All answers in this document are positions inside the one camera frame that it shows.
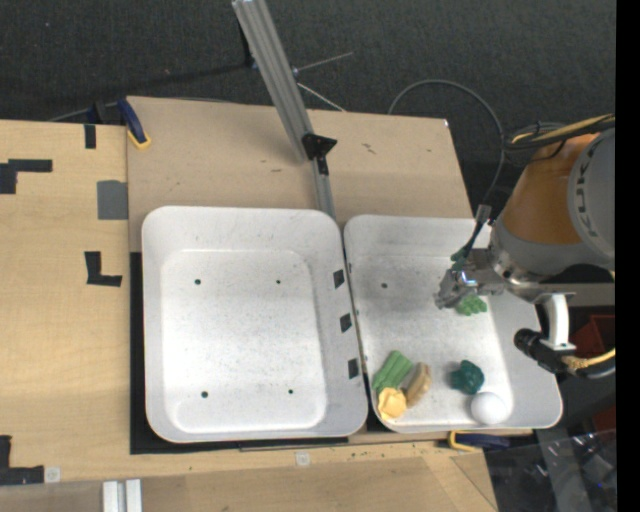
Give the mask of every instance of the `white tray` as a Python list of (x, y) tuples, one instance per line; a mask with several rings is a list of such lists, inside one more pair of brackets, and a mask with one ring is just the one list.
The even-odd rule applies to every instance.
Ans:
[(146, 410), (159, 436), (331, 437), (362, 426), (367, 398), (333, 219), (167, 206), (146, 217), (142, 248)]
[[(498, 394), (511, 410), (506, 421), (491, 428), (544, 428), (560, 419), (555, 376), (513, 344), (518, 329), (539, 330), (534, 306), (507, 292), (486, 300), (487, 313), (471, 317), (435, 306), (433, 295), (451, 266), (449, 257), (467, 242), (473, 227), (470, 219), (373, 215), (347, 223), (349, 279), (370, 382), (394, 349), (432, 371), (431, 389), (415, 407), (400, 418), (381, 419), (391, 430), (485, 428), (471, 417), (471, 398), (449, 386), (449, 373), (463, 359), (485, 374), (482, 391)], [(486, 247), (488, 229), (476, 247)]]

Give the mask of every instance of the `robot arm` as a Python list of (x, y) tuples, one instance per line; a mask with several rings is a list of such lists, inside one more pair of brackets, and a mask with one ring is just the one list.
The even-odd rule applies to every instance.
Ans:
[(541, 283), (576, 264), (615, 269), (615, 117), (601, 116), (541, 133), (520, 133), (505, 150), (537, 149), (500, 216), (487, 249), (473, 249), (490, 217), (481, 206), (476, 228), (452, 256), (435, 302), (458, 306), (470, 294), (509, 293), (543, 305), (546, 333), (520, 331), (515, 344), (554, 373), (576, 375), (603, 361), (572, 356), (566, 296)]

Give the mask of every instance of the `black clamp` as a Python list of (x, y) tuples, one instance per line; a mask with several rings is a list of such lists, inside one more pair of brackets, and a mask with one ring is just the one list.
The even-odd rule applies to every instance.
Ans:
[(249, 41), (247, 41), (247, 36), (244, 35), (244, 30), (242, 30), (242, 25), (238, 21), (238, 30), (240, 31), (240, 41), (242, 42), (242, 51), (244, 53), (244, 65), (245, 67), (253, 70), (258, 69), (258, 64), (256, 60), (251, 55), (251, 49), (249, 48)]
[(327, 165), (327, 153), (333, 149), (338, 143), (336, 139), (322, 137), (313, 133), (306, 133), (302, 137), (302, 145), (307, 153), (309, 160), (318, 162), (318, 172), (324, 176), (329, 175), (329, 166)]

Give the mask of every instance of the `white egg toy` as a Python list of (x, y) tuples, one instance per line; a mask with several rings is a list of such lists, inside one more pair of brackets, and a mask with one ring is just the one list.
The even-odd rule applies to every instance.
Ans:
[(478, 393), (471, 400), (471, 415), (476, 421), (485, 425), (501, 423), (509, 417), (509, 414), (502, 398), (490, 391)]

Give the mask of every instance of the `black tape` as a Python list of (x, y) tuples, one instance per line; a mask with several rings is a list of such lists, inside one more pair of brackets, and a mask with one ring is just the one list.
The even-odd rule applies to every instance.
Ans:
[(11, 436), (0, 436), (0, 486), (41, 484), (44, 482), (44, 466), (34, 468), (10, 468)]
[(340, 329), (345, 332), (349, 327), (351, 327), (351, 315), (347, 313), (340, 317)]
[(357, 359), (349, 359), (349, 362), (347, 363), (349, 366), (349, 378), (353, 379), (354, 377), (357, 377), (360, 374), (360, 367), (358, 366), (358, 360)]
[(103, 276), (102, 257), (98, 251), (87, 251), (84, 253), (87, 263), (87, 284), (97, 284), (100, 286), (120, 286), (122, 284), (122, 276)]
[(333, 273), (333, 285), (338, 288), (341, 284), (344, 283), (344, 270), (336, 270)]
[(9, 164), (0, 164), (0, 194), (15, 194), (18, 173)]
[(84, 147), (96, 149), (96, 127), (92, 124), (84, 125)]
[(9, 159), (0, 164), (0, 194), (15, 194), (18, 172), (52, 172), (53, 160)]

